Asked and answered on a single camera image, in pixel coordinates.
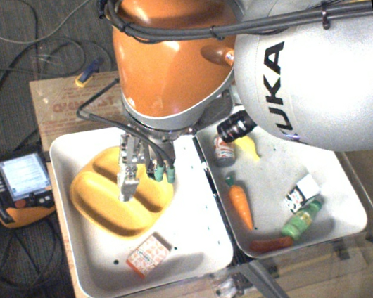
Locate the orange and white carton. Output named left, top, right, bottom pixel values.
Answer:
left=121, top=231, right=177, bottom=282

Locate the yellow banana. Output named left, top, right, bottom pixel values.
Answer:
left=232, top=132, right=263, bottom=166

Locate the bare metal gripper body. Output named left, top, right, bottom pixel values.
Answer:
left=112, top=112, right=200, bottom=178

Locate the orange carrot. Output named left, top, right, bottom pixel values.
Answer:
left=222, top=169, right=257, bottom=235

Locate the black cylinder on white bracket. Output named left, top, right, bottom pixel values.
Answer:
left=213, top=107, right=261, bottom=145

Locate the green plastic bottle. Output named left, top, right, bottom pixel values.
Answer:
left=276, top=198, right=329, bottom=244

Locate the white plastic tray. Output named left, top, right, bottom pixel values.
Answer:
left=46, top=108, right=240, bottom=298
left=190, top=86, right=372, bottom=267

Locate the red sausage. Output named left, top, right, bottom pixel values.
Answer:
left=248, top=233, right=296, bottom=256

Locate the red and white can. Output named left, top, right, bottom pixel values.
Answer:
left=209, top=131, right=239, bottom=169

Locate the yellow divided plate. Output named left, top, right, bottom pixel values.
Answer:
left=62, top=137, right=182, bottom=249

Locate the white carton with black print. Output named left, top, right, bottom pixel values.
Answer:
left=280, top=171, right=325, bottom=216

